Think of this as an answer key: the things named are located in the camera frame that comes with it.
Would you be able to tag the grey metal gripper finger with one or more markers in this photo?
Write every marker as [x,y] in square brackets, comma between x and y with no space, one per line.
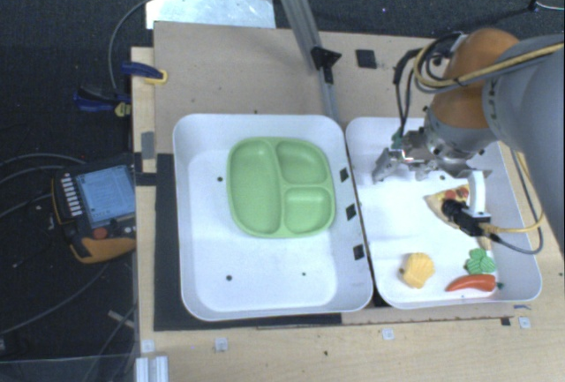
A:
[424,172]
[385,165]

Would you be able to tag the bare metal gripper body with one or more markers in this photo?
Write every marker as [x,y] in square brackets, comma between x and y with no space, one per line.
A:
[424,148]

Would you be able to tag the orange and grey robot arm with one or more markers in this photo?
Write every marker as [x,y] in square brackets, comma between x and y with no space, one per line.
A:
[521,98]

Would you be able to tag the toy pizza slice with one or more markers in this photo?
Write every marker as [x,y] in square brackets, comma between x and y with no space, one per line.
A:
[437,200]

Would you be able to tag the white plastic tray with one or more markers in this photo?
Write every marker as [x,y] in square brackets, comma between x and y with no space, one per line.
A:
[397,221]
[265,274]

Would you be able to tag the yellow ridged toy food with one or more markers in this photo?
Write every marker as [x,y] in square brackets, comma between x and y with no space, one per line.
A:
[418,270]

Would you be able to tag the green toy broccoli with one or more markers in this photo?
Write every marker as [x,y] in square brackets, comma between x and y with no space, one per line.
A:
[480,262]

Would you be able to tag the orange toy carrot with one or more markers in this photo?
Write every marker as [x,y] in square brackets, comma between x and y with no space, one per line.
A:
[470,283]

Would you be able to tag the green divided plate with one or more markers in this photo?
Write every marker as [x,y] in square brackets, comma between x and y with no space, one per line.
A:
[253,186]

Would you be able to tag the brown cardboard board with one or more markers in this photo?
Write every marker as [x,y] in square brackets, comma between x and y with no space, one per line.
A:
[247,71]

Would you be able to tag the black cylinder on white bracket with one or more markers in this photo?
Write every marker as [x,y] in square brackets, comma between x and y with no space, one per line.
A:
[476,195]

